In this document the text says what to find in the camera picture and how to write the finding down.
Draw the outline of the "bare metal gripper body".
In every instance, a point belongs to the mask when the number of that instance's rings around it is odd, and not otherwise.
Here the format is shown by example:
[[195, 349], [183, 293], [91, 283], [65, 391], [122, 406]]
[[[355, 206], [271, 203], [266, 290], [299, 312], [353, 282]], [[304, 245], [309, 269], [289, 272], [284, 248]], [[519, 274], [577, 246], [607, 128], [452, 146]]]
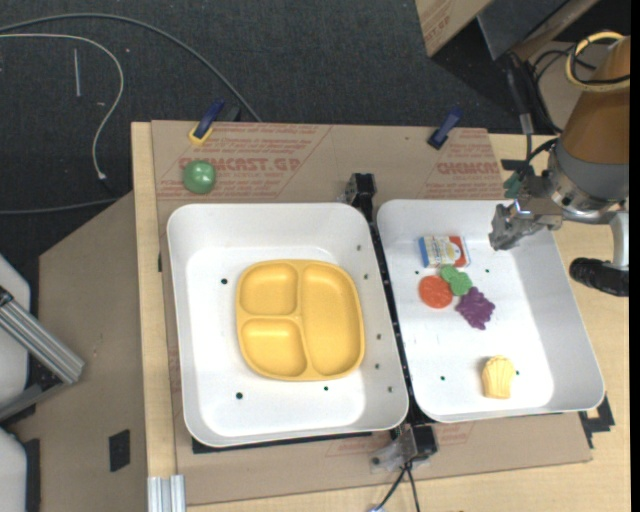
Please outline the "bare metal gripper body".
[[565, 221], [606, 224], [625, 203], [625, 198], [589, 193], [560, 175], [528, 177], [514, 200], [514, 228], [557, 230]]

